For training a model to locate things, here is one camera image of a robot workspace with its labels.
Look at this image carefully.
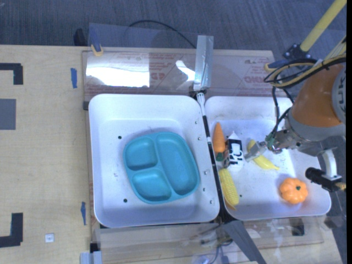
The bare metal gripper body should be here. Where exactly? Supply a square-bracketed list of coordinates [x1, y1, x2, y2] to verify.
[272, 129, 338, 157]

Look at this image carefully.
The yellow banana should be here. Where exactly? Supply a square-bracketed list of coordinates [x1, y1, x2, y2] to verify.
[247, 139, 281, 172]

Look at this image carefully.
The white carton with black print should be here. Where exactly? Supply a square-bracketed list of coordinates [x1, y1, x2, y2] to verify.
[223, 130, 245, 173]

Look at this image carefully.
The orange carrot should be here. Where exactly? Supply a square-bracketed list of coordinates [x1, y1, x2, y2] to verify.
[213, 122, 227, 162]

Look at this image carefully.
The yellow corn cob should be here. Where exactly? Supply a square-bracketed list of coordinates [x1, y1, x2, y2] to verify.
[218, 168, 240, 211]

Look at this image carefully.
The white plastic tray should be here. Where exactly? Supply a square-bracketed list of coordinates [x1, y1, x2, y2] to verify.
[204, 95, 332, 222]
[87, 93, 221, 229]

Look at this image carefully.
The orange pumpkin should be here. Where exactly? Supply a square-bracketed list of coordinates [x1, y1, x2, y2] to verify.
[279, 177, 309, 205]

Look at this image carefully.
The blue divided plate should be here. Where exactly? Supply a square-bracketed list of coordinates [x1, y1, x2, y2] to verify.
[122, 131, 201, 205]

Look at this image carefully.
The black cylinder on white bracket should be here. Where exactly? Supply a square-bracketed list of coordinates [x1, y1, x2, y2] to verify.
[305, 148, 343, 193]

